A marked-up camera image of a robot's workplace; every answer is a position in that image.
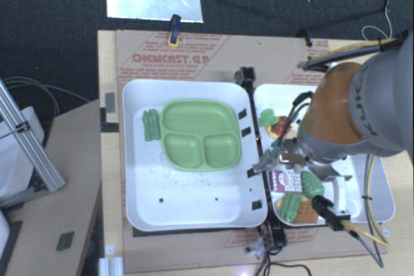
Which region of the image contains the brown cardboard board, red print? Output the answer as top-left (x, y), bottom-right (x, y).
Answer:
top-left (114, 30), bottom-right (389, 274)

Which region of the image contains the yellow and red pizza slice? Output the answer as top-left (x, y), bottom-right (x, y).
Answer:
top-left (267, 115), bottom-right (296, 140)

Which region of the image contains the green divided plate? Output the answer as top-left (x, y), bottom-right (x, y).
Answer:
top-left (159, 99), bottom-right (242, 173)

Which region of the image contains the thin black rod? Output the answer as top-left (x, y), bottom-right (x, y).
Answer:
top-left (244, 80), bottom-right (278, 232)

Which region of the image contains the green asparagus bunch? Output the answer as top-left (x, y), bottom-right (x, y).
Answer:
top-left (142, 109), bottom-right (162, 142)
top-left (279, 191), bottom-right (303, 224)

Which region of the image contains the black cylinder on white bracket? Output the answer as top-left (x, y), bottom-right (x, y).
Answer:
top-left (310, 175), bottom-right (353, 232)

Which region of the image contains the white plastic tray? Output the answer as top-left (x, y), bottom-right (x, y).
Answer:
top-left (122, 78), bottom-right (269, 233)
top-left (253, 83), bottom-right (397, 227)

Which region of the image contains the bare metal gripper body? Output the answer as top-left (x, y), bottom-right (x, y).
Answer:
top-left (276, 138), bottom-right (323, 174)

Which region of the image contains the green broccoli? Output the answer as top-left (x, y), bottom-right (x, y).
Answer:
top-left (257, 109), bottom-right (279, 127)

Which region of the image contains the pink and white carton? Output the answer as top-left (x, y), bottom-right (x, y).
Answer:
top-left (269, 169), bottom-right (305, 193)

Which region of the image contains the brown waffle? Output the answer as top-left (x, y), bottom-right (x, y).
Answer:
top-left (292, 199), bottom-right (320, 225)

